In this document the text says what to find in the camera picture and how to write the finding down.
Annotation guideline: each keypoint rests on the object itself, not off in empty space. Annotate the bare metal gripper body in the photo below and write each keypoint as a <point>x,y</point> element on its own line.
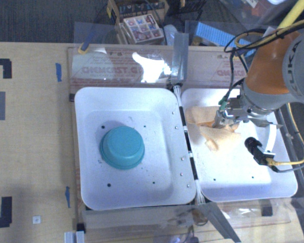
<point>235,110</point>

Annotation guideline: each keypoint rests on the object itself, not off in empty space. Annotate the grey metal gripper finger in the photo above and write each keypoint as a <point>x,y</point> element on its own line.
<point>222,123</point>
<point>216,120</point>

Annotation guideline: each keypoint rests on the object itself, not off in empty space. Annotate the orange cloth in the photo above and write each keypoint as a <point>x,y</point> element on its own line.
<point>212,138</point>

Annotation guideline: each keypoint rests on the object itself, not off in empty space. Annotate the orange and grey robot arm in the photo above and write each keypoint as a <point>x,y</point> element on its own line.
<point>268,67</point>

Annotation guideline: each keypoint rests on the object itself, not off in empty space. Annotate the white plastic tray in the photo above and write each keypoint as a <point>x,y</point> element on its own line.
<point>157,145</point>
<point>233,171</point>

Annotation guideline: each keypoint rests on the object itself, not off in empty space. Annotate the brown cardboard board red print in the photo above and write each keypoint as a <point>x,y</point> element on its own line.
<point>205,71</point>

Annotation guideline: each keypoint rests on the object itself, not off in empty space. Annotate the teal bowl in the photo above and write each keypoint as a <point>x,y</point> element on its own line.
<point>122,147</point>

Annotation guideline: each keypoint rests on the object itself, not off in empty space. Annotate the black cylinder on white bracket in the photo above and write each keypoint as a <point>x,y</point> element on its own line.
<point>256,148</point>

